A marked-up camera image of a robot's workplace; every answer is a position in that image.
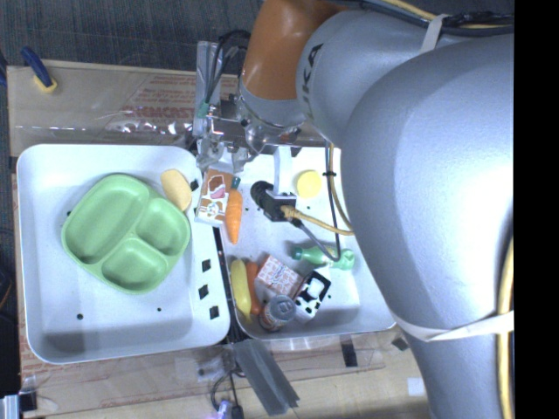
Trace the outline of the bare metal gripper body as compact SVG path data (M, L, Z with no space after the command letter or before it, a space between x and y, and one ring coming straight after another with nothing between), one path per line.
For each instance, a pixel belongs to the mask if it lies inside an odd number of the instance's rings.
M300 126L277 126L260 119L242 104L220 100L204 103L204 134L234 148L267 152L273 147L302 147Z

